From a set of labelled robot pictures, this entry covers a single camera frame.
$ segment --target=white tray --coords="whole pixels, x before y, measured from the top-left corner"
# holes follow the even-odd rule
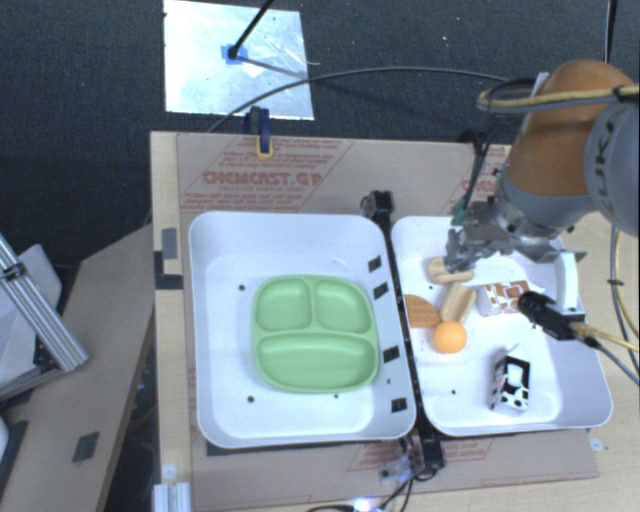
[[[225,448],[364,441],[399,438],[412,428],[415,401],[385,242],[375,224],[347,215],[209,212],[192,223],[189,248],[198,422],[209,441]],[[378,257],[381,266],[370,271]],[[380,343],[380,368],[370,384],[310,394],[285,392],[261,378],[251,350],[252,300],[264,281],[287,274],[342,277],[366,292]],[[388,291],[375,299],[384,283]],[[398,357],[385,363],[393,347]]]
[[[449,229],[446,217],[406,217],[392,233],[403,293],[423,297],[436,308],[447,287],[429,282],[426,264],[444,255]],[[534,264],[518,253],[479,261],[474,279],[464,285],[520,279],[556,298],[554,265]],[[567,282],[577,288],[577,280]],[[562,291],[577,294],[577,289]],[[468,343],[458,354],[437,352],[433,329],[411,329],[425,411],[438,430],[476,436],[593,427],[609,419],[611,396],[595,350],[577,341],[556,341],[539,327],[532,329],[519,313],[482,317],[474,306],[465,328]],[[489,403],[497,354],[517,343],[531,363],[530,400],[527,411],[512,417],[491,411]]]

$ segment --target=orange ball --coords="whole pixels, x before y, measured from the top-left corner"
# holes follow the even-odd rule
[[[433,333],[433,343],[440,352],[455,354],[467,344],[467,331],[459,322],[441,322]]]

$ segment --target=wire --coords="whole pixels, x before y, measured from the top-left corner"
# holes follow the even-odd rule
[[[604,32],[604,61],[609,63],[611,56],[611,44],[613,43],[613,27],[616,22],[616,11],[618,10],[618,0],[607,2],[607,19]]]
[[[627,306],[622,298],[622,294],[620,293],[621,282],[618,279],[618,275],[619,275],[618,269],[619,269],[619,263],[620,263],[619,257],[618,257],[620,253],[620,230],[616,229],[615,227],[612,229],[615,234],[613,234],[614,256],[613,256],[613,275],[611,276],[611,279],[613,282],[611,283],[611,286],[613,287],[612,289],[615,292],[616,300],[620,306],[624,319],[627,321],[627,325],[629,326],[629,329],[631,329],[631,332],[633,332],[636,338],[640,338],[640,336],[638,336],[638,327],[633,323],[633,320],[631,319],[631,314],[629,313],[629,310],[627,309]]]
[[[398,512],[404,512],[407,509],[407,505],[409,504],[409,498],[411,498],[411,491],[413,489],[413,478],[409,480],[409,485],[407,487],[407,494],[404,495],[404,502],[402,503],[402,507]]]
[[[226,123],[229,119],[231,119],[238,112],[243,111],[244,109],[255,105],[259,101],[273,96],[274,94],[278,94],[279,92],[286,91],[288,89],[293,89],[294,87],[299,87],[305,84],[311,84],[314,82],[321,82],[325,80],[333,80],[335,78],[343,78],[347,76],[355,76],[355,75],[365,75],[371,73],[389,73],[389,72],[417,72],[417,73],[444,73],[450,75],[462,75],[462,76],[470,76],[474,78],[483,78],[485,80],[496,80],[498,82],[506,82],[507,79],[501,76],[489,75],[486,73],[479,73],[476,71],[469,71],[466,69],[451,69],[451,68],[434,68],[428,66],[388,66],[388,67],[380,67],[380,68],[361,68],[361,69],[350,69],[347,71],[339,71],[337,73],[328,73],[326,75],[318,75],[309,78],[303,78],[302,80],[297,80],[296,82],[291,82],[290,84],[282,85],[280,87],[276,87],[270,91],[267,91],[259,96],[256,96],[252,100],[243,103],[239,107],[233,109],[233,111],[229,112],[222,119],[211,125],[211,127],[207,130],[208,133],[215,132],[220,126]]]
[[[633,350],[634,352],[640,352],[640,348],[636,347],[632,343],[629,343],[626,340],[618,338],[617,336],[612,336],[606,332],[599,331],[595,327],[591,327],[588,324],[583,324],[582,322],[571,322],[569,327],[578,335],[583,338],[602,338],[603,340],[610,341],[621,347],[627,348],[629,350]]]
[[[384,510],[389,503],[395,500],[402,493],[402,491],[404,491],[407,488],[407,486],[409,486],[409,488],[407,489],[407,498],[405,499],[408,501],[409,499],[408,496],[411,493],[411,487],[413,486],[413,478],[410,478],[405,483],[403,483],[400,487],[398,487],[391,496],[389,496],[386,500],[380,503],[380,505],[378,505],[378,508]]]
[[[476,101],[478,109],[490,114],[526,114],[554,108],[615,103],[617,101],[636,101],[640,96],[640,87],[637,84],[607,89],[557,92],[504,100],[493,99],[491,97],[492,91],[493,89],[489,89],[481,92]]]
[[[618,278],[619,251],[620,231],[615,226],[611,226],[611,242],[609,244],[609,283],[611,284],[611,298],[613,300],[613,309],[616,314],[616,319],[618,320],[618,326],[620,327],[622,337],[625,340],[629,341],[627,329],[625,328],[624,321],[622,320],[623,314],[629,324],[629,327],[634,331],[636,338],[638,338],[638,331],[637,328],[633,325],[630,316],[628,316],[629,312],[627,311],[626,305],[622,299],[622,294],[620,293],[620,286],[622,285],[622,281],[620,281]],[[638,363],[638,359],[636,358],[632,350],[629,350],[629,357],[631,358],[633,367],[636,370],[636,374],[640,376],[640,364]]]
[[[506,126],[500,125],[499,123],[494,123],[489,130],[487,130],[486,134],[473,134],[474,137],[474,146],[476,148],[476,156],[473,162],[473,168],[471,171],[471,176],[469,178],[469,187],[465,192],[461,207],[463,210],[466,210],[469,207],[469,203],[471,202],[471,197],[473,196],[473,190],[475,189],[476,182],[482,173],[482,168],[484,167],[484,161],[491,149],[491,145],[493,141],[499,137],[500,135],[504,135],[505,133],[511,132],[512,126],[508,124]]]
[[[416,476],[414,476],[413,479],[416,480],[417,482],[428,482],[429,480],[433,480],[435,478],[435,476],[438,474],[438,470],[434,469],[427,476],[421,477],[420,475],[422,473],[424,473],[425,471],[426,471],[426,469],[423,469],[420,473],[418,473]]]
[[[407,503],[409,503],[409,497],[411,496],[412,487],[413,487],[413,478],[410,478],[409,480],[404,482],[400,487],[398,487],[391,496],[389,496],[376,508],[380,510],[384,510],[389,503],[395,500],[402,493],[402,491],[407,489],[407,494],[404,498],[404,503],[402,504],[402,508],[400,509],[400,512],[403,512],[407,507]],[[319,507],[310,508],[307,510],[307,512],[320,512],[322,510],[337,510],[338,512],[355,512],[355,508],[352,505],[321,505]]]
[[[627,375],[627,377],[629,377],[636,384],[636,386],[640,386],[640,380],[638,379],[638,377],[634,375],[633,372],[627,367],[627,365],[620,361],[620,359],[618,359],[608,348],[603,347],[601,343],[599,343],[592,337],[585,338],[584,342],[587,346],[595,348],[596,350],[599,350],[604,355],[606,355]]]
[[[500,91],[503,91],[502,94],[530,94],[535,85],[535,78],[516,78],[515,80],[509,80],[508,82],[504,82],[496,85],[492,89],[489,89],[488,98],[493,99],[493,97]]]

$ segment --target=cardboard sheet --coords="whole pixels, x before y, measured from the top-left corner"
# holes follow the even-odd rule
[[[191,448],[191,467],[184,474],[192,475],[198,512],[388,495],[393,485],[380,481],[378,468],[401,451],[396,441],[239,452],[224,452],[207,444],[195,416],[186,242],[193,219],[209,209],[357,214],[361,198],[376,189],[394,192],[395,219],[447,214],[465,191],[473,160],[472,148],[461,144],[296,137],[274,141],[276,156],[261,161],[251,136],[159,134],[153,139],[162,154],[154,165],[157,183],[165,187],[159,193],[175,197],[178,203],[155,202],[163,219],[155,227],[156,250],[161,248],[160,232],[175,229],[179,233],[184,289],[175,293],[183,296],[185,305]],[[167,144],[169,149],[161,148]],[[493,191],[491,173],[507,151],[502,146],[492,150],[476,198]],[[177,183],[173,181],[176,174]],[[167,190],[167,184],[175,189]],[[178,225],[171,225],[171,219],[177,218]],[[589,439],[580,430],[451,440],[444,449],[447,467],[434,481],[417,485],[414,492],[597,476]],[[162,457],[163,464],[171,462],[164,454]]]

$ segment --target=green plate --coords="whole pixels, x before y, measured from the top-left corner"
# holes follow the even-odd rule
[[[371,303],[346,279],[269,279],[254,296],[251,324],[258,370],[277,388],[338,393],[360,388],[378,373]]]

